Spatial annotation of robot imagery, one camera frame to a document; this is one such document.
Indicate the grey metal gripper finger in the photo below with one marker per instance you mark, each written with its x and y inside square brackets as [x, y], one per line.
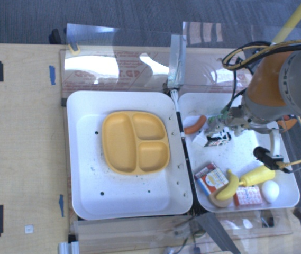
[214, 128]
[237, 131]

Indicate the red and white packet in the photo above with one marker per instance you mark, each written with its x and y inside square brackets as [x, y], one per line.
[248, 196]

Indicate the orange sausage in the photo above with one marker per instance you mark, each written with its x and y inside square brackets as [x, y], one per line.
[195, 126]

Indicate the yellow banana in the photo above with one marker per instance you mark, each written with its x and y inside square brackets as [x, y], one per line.
[231, 188]

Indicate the red and white carton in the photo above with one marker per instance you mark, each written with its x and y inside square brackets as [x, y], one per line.
[211, 180]

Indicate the white cube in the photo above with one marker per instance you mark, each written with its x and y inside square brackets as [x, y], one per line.
[200, 139]

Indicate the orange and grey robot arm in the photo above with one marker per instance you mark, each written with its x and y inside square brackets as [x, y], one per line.
[268, 81]

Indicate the tan round biscuit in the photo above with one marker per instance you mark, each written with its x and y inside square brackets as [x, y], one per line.
[220, 203]

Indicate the black cylinder on white bracket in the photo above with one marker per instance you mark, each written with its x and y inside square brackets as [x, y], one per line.
[268, 158]

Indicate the thin black and white rod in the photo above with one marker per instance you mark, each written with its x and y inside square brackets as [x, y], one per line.
[185, 144]

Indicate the yellow divided plate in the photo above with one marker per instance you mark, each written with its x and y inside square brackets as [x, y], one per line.
[118, 141]

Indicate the white plastic tray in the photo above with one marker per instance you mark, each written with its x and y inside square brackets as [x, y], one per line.
[129, 194]
[240, 155]

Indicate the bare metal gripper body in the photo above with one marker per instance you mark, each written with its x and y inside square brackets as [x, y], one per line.
[237, 116]

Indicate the yellow squeeze bottle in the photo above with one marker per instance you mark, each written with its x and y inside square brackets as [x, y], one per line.
[258, 174]

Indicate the white egg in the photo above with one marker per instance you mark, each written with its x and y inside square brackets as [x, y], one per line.
[270, 191]

